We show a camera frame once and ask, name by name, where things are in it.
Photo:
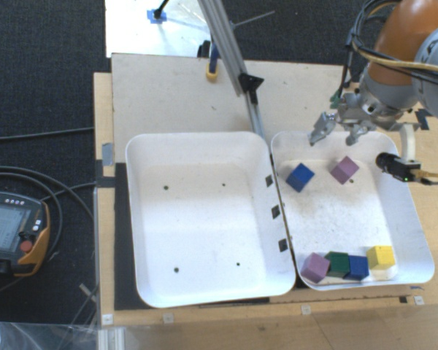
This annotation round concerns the yellow cube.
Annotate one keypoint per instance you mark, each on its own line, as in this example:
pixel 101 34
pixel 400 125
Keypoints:
pixel 380 257

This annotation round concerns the white plastic tray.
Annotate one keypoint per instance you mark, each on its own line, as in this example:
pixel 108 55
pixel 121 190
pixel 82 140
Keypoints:
pixel 343 224
pixel 204 224

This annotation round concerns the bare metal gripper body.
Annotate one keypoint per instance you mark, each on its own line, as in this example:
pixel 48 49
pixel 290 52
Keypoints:
pixel 368 111

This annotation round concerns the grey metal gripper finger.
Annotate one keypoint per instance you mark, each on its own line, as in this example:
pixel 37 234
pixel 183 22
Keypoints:
pixel 357 132
pixel 322 127

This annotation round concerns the purple cube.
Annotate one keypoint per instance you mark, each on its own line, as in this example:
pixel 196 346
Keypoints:
pixel 344 170
pixel 314 267

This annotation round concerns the blue cube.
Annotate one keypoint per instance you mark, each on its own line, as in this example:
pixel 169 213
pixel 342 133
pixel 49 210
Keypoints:
pixel 357 267
pixel 299 178

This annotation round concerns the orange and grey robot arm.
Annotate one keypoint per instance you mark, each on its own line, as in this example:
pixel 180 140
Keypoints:
pixel 409 31

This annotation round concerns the thin black rod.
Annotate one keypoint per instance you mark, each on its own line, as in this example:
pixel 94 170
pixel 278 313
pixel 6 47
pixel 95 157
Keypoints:
pixel 282 206

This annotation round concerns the green cube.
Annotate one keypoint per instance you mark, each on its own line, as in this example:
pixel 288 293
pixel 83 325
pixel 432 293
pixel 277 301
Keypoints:
pixel 338 263

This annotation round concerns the pale flat board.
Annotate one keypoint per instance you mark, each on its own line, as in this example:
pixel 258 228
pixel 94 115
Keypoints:
pixel 175 97

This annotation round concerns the black cylinder on white bracket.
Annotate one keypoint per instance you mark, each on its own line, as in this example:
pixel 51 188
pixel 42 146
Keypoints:
pixel 394 164

